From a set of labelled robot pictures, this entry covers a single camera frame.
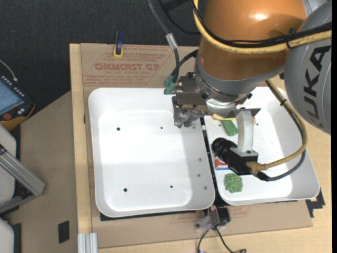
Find green toy vegetable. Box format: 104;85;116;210
220;119;239;137

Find green grapes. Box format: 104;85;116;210
223;173;244;194

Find brown cardboard board, red print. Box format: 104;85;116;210
80;43;314;249

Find red, white and blue carton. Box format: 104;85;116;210
214;155;230;171

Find black cylinder on white bracket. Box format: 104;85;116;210
211;108;262;177

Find black block with thin wires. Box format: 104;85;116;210
216;207;232;225

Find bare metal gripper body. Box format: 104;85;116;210
172;73;237;117

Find white plastic tray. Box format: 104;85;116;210
87;86;216;218
203;86;321;207

